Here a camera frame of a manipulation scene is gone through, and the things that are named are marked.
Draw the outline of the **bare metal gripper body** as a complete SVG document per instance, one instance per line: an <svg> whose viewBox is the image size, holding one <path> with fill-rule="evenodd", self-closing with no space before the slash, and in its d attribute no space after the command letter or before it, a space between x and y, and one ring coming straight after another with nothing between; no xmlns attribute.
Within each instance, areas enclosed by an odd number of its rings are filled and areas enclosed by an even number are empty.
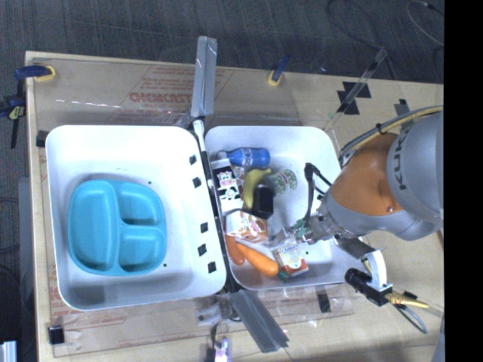
<svg viewBox="0 0 483 362"><path fill-rule="evenodd" d="M289 232L300 243L315 244L329 240L337 233L337 224L329 216L310 216L299 219L289 228Z"/></svg>

